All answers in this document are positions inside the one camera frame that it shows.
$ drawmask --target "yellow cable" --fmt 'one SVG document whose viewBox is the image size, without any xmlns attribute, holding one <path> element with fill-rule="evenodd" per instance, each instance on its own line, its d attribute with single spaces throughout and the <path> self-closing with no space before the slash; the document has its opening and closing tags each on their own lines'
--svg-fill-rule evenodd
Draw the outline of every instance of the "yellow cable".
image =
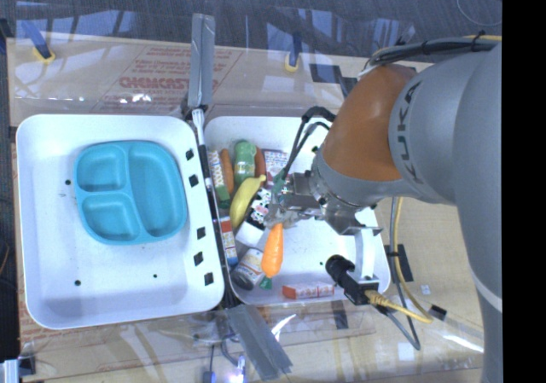
<svg viewBox="0 0 546 383">
<path fill-rule="evenodd" d="M 395 207 L 395 213 L 394 213 L 394 224 L 392 225 L 392 245 L 394 246 L 393 248 L 394 252 L 398 252 L 398 220 L 400 219 L 401 207 L 402 207 L 402 197 L 398 197 L 396 207 Z M 413 317 L 416 320 L 424 322 L 426 324 L 432 323 L 433 318 L 428 314 L 426 310 L 424 310 L 421 307 L 419 302 L 415 299 L 413 294 L 409 291 L 408 286 L 406 285 L 406 281 L 404 279 L 404 274 L 402 274 L 402 269 L 400 268 L 400 260 L 398 257 L 394 258 L 394 265 L 396 267 L 396 273 L 398 274 L 398 279 L 400 280 L 400 284 L 402 285 L 403 290 L 406 292 L 406 295 L 408 295 L 409 299 L 414 304 L 414 306 L 417 309 L 419 309 L 422 315 L 419 315 L 411 310 L 408 310 L 401 305 L 397 305 L 393 303 L 390 299 L 388 299 L 384 295 L 381 295 L 379 292 L 374 290 L 366 291 L 366 296 L 368 297 L 369 302 L 372 305 L 382 305 L 383 307 L 390 307 L 394 310 L 401 311 L 405 315 Z"/>
<path fill-rule="evenodd" d="M 473 36 L 465 36 L 465 38 L 476 38 L 478 36 L 476 35 L 473 35 Z M 498 40 L 499 42 L 502 41 L 502 36 L 495 36 L 493 34 L 484 34 L 483 36 L 479 36 L 479 38 L 484 38 L 484 39 L 487 39 L 487 40 Z"/>
</svg>

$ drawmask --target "white sink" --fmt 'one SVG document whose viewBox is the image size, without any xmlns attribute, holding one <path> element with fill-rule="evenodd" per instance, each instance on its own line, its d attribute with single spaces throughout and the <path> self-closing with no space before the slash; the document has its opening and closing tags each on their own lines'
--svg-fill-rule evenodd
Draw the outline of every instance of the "white sink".
<svg viewBox="0 0 546 383">
<path fill-rule="evenodd" d="M 231 157 L 235 155 L 237 142 L 245 139 L 261 149 L 275 149 L 289 153 L 293 139 L 299 128 L 301 118 L 271 116 L 232 116 L 224 115 L 213 118 L 205 127 L 205 142 L 210 149 L 227 148 Z M 313 147 L 319 147 L 327 132 L 318 127 L 301 149 L 290 171 L 304 172 L 311 168 L 314 158 Z M 376 227 L 374 211 L 365 209 L 358 213 L 357 219 L 368 227 Z M 379 291 L 384 292 L 390 284 L 391 273 L 386 260 L 385 250 L 380 235 L 373 235 L 371 229 L 363 230 L 366 241 L 364 248 L 374 260 L 373 272 L 379 279 Z M 334 283 L 326 271 L 326 261 L 335 254 L 349 260 L 356 260 L 354 236 L 338 235 L 323 221 L 302 220 L 292 228 L 284 230 L 284 254 L 280 272 L 272 279 L 271 289 L 254 287 L 247 291 L 232 284 L 237 297 L 251 305 L 290 305 L 294 302 L 333 301 L 347 299 L 342 287 L 334 289 L 334 295 L 321 298 L 294 300 L 282 294 L 283 285 L 295 283 L 313 283 L 321 281 Z"/>
<path fill-rule="evenodd" d="M 74 161 L 90 145 L 127 140 L 157 142 L 177 162 L 188 220 L 173 237 L 114 246 L 93 239 L 82 225 Z M 224 279 L 195 135 L 186 123 L 169 116 L 40 114 L 21 123 L 16 144 L 26 305 L 37 323 L 89 327 L 206 311 L 219 303 Z M 199 181 L 194 187 L 193 175 Z"/>
</svg>

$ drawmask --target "metal bracket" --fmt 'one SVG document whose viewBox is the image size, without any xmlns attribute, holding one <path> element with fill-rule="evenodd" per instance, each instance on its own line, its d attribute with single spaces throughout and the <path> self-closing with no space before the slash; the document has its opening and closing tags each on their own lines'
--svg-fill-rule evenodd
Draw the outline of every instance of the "metal bracket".
<svg viewBox="0 0 546 383">
<path fill-rule="evenodd" d="M 374 276 L 375 251 L 372 233 L 363 233 L 359 230 L 355 234 L 356 256 L 355 270 L 349 272 L 356 282 L 369 281 Z"/>
<path fill-rule="evenodd" d="M 276 380 L 291 372 L 290 358 L 256 307 L 239 305 L 226 309 L 226 314 L 262 381 Z"/>
<path fill-rule="evenodd" d="M 19 383 L 19 360 L 10 359 L 0 363 L 0 383 Z"/>
<path fill-rule="evenodd" d="M 197 108 L 212 102 L 215 32 L 216 22 L 213 16 L 199 13 L 193 15 L 189 61 L 189 108 Z"/>
</svg>

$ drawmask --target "can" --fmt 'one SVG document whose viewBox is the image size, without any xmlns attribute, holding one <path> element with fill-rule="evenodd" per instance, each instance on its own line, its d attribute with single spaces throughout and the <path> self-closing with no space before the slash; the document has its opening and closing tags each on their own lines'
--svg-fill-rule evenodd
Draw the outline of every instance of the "can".
<svg viewBox="0 0 546 383">
<path fill-rule="evenodd" d="M 257 248 L 250 248 L 231 271 L 231 281 L 242 289 L 252 290 L 265 277 L 262 271 L 263 256 L 264 253 Z"/>
</svg>

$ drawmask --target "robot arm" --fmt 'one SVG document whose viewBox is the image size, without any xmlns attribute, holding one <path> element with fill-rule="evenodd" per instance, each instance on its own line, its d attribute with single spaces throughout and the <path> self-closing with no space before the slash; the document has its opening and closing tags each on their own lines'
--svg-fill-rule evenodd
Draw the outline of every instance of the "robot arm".
<svg viewBox="0 0 546 383">
<path fill-rule="evenodd" d="M 355 214 L 386 197 L 456 206 L 484 322 L 484 383 L 502 382 L 503 373 L 501 58 L 498 43 L 421 73 L 373 67 L 346 98 L 311 170 L 294 173 L 272 209 L 277 220 L 279 210 L 291 212 L 355 235 Z"/>
</svg>

